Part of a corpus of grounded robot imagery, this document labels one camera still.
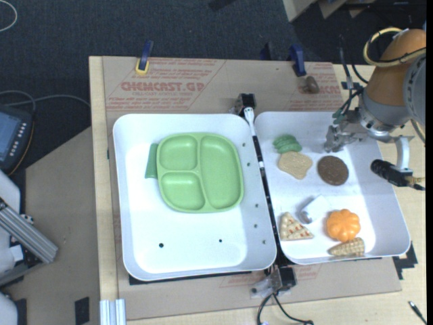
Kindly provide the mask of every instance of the white cable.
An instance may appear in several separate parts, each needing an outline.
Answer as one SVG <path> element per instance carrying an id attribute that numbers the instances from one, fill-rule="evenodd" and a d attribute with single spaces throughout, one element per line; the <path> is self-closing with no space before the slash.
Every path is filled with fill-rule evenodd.
<path id="1" fill-rule="evenodd" d="M 7 1 L 4 1 L 4 0 L 0 0 L 0 3 L 4 3 L 7 6 L 9 6 L 10 8 L 12 8 L 12 10 L 14 11 L 14 14 L 15 14 L 14 21 L 11 24 L 9 24 L 8 26 L 6 26 L 5 28 L 0 29 L 0 33 L 1 33 L 2 31 L 6 31 L 7 29 L 10 29 L 11 27 L 13 27 L 15 25 L 15 23 L 18 19 L 18 12 L 16 11 L 16 8 L 11 3 L 8 3 Z"/>

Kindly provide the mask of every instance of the green plate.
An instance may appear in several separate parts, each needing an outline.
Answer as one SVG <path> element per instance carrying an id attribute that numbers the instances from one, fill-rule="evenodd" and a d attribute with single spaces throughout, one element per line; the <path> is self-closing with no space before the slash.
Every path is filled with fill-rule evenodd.
<path id="1" fill-rule="evenodd" d="M 182 133 L 164 138 L 156 150 L 156 173 L 165 203 L 178 211 L 227 211 L 244 195 L 236 147 L 221 135 Z"/>

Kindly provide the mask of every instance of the toy pumpkin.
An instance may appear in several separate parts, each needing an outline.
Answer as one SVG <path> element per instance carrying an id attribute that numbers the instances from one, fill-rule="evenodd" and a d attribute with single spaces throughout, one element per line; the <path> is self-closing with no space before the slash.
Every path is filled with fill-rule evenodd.
<path id="1" fill-rule="evenodd" d="M 334 211 L 326 221 L 326 230 L 329 236 L 340 242 L 353 240 L 361 230 L 359 217 L 348 209 Z"/>

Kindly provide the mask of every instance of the brown cookie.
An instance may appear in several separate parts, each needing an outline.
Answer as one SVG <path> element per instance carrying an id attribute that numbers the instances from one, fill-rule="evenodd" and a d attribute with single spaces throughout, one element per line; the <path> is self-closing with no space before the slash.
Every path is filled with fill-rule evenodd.
<path id="1" fill-rule="evenodd" d="M 332 186 L 341 186 L 349 177 L 349 170 L 343 160 L 336 156 L 324 156 L 317 163 L 320 178 Z"/>

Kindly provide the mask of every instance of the toy food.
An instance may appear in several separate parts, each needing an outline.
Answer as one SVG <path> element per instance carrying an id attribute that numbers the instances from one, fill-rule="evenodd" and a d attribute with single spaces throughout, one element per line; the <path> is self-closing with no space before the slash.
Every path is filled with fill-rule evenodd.
<path id="1" fill-rule="evenodd" d="M 289 240 L 304 240 L 307 238 L 313 238 L 314 235 L 306 229 L 299 221 L 293 216 L 285 212 L 281 217 L 279 224 L 279 236 L 283 241 Z"/>
<path id="2" fill-rule="evenodd" d="M 302 150 L 302 146 L 299 144 L 296 138 L 293 135 L 288 134 L 276 138 L 273 142 L 273 145 L 280 154 L 286 152 L 300 152 Z"/>
<path id="3" fill-rule="evenodd" d="M 360 237 L 355 237 L 353 240 L 349 240 L 345 243 L 337 244 L 329 249 L 330 255 L 351 255 L 361 256 L 365 252 L 364 240 Z"/>
<path id="4" fill-rule="evenodd" d="M 313 161 L 298 152 L 286 152 L 278 160 L 278 168 L 296 179 L 304 179 Z"/>
<path id="5" fill-rule="evenodd" d="M 320 178 L 332 186 L 341 186 L 349 177 L 349 170 L 343 160 L 336 156 L 324 156 L 317 163 Z"/>
<path id="6" fill-rule="evenodd" d="M 326 221 L 326 230 L 329 236 L 340 242 L 353 240 L 361 230 L 359 217 L 348 209 L 334 211 Z"/>

